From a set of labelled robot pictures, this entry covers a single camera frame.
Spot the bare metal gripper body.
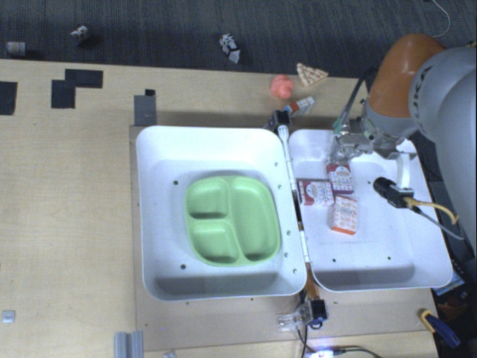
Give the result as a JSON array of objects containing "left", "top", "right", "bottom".
[{"left": 332, "top": 120, "right": 408, "bottom": 160}]

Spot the purple and red carton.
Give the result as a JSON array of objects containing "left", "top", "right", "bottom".
[{"left": 326, "top": 162, "right": 356, "bottom": 195}]

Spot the thin black and white rod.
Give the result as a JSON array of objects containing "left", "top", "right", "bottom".
[{"left": 277, "top": 124, "right": 320, "bottom": 302}]

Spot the orange and white carton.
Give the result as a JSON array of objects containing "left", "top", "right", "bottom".
[{"left": 329, "top": 195, "right": 358, "bottom": 236}]

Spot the small red and white carton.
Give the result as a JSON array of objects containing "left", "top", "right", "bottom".
[{"left": 285, "top": 95, "right": 316, "bottom": 119}]

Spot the toy pizza slice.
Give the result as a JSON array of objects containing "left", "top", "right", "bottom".
[{"left": 296, "top": 62, "right": 329, "bottom": 88}]

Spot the white plastic tray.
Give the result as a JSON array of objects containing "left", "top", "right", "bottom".
[
  {"left": 288, "top": 128, "right": 454, "bottom": 292},
  {"left": 135, "top": 125, "right": 308, "bottom": 302}
]

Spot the green divided plate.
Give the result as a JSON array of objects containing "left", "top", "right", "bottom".
[{"left": 184, "top": 175, "right": 282, "bottom": 268}]

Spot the black and white carton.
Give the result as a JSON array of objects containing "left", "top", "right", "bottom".
[{"left": 218, "top": 33, "right": 241, "bottom": 65}]

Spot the small white and brown packet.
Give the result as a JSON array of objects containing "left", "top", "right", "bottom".
[{"left": 70, "top": 25, "right": 89, "bottom": 45}]

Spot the black block with wires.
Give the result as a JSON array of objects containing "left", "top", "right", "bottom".
[
  {"left": 309, "top": 299, "right": 329, "bottom": 322},
  {"left": 273, "top": 110, "right": 292, "bottom": 128}
]

